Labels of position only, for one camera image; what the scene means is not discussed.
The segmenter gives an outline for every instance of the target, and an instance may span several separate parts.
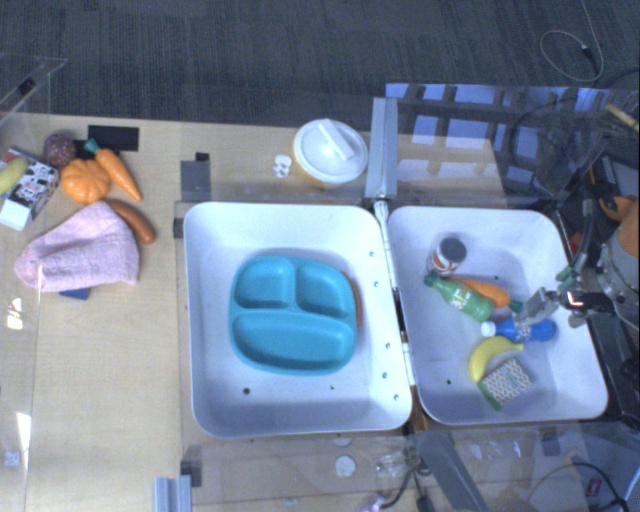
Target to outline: blue plate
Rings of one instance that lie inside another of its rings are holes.
[[[234,278],[229,330],[238,356],[255,368],[295,375],[335,372],[355,348],[351,283],[317,261],[253,258]]]

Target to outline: pink towel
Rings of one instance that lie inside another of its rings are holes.
[[[78,213],[37,238],[18,258],[15,272],[32,288],[59,292],[99,284],[138,281],[138,247],[129,226],[103,202]]]

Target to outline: toy banana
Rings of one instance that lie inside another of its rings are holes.
[[[484,377],[489,362],[507,350],[522,350],[522,343],[513,343],[504,336],[493,336],[480,342],[469,357],[469,377],[473,382],[480,382]]]
[[[11,190],[22,178],[28,167],[29,160],[23,156],[17,156],[4,169],[0,170],[0,194]]]

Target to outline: robotic claw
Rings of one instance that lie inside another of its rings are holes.
[[[594,210],[595,201],[585,200],[585,233],[569,265],[556,276],[558,289],[537,290],[516,314],[516,323],[527,327],[563,307],[572,313],[569,317],[572,327],[584,324],[595,314],[616,314],[637,337],[638,201],[631,205],[620,226],[601,247],[595,268],[587,268]]]

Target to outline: white pot lid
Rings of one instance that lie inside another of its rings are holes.
[[[367,166],[367,145],[350,126],[331,119],[317,119],[298,130],[293,150],[303,170],[325,183],[356,179]]]

